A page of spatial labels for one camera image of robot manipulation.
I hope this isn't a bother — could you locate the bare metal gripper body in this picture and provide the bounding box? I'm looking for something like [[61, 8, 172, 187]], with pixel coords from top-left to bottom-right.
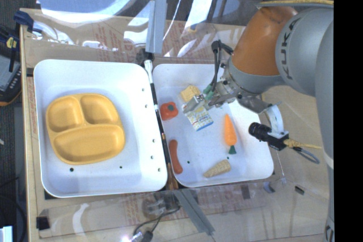
[[209, 79, 242, 104]]

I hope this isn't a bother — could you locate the white printed carton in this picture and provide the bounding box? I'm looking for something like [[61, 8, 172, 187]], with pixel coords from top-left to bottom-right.
[[187, 106, 214, 132]]

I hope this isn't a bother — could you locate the orange toy pepper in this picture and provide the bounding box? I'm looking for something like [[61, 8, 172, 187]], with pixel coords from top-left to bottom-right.
[[159, 101, 179, 121]]

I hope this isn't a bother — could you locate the orange toy carrot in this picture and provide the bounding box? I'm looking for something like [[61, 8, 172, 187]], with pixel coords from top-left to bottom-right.
[[223, 113, 238, 155]]

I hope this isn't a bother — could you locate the white plastic tray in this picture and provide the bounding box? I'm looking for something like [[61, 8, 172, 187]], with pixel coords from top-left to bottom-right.
[[152, 63, 275, 188], [33, 58, 168, 198]]

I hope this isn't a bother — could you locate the red toy sausage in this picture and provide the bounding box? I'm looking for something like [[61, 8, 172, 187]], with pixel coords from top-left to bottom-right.
[[168, 139, 184, 175]]

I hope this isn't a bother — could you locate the beige toy waffle cone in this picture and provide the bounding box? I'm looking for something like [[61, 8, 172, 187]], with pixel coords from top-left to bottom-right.
[[203, 159, 231, 179]]

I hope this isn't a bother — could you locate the yellow divided plate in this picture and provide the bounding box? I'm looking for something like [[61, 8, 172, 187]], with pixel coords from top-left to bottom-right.
[[45, 92, 126, 165]]

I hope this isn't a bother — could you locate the brown cardboard board red print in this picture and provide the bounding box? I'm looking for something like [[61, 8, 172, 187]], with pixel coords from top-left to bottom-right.
[[23, 16, 287, 236]]

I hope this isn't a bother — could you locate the black cylinder on white bracket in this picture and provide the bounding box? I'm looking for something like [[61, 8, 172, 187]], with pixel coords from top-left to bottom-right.
[[248, 103, 290, 151]]

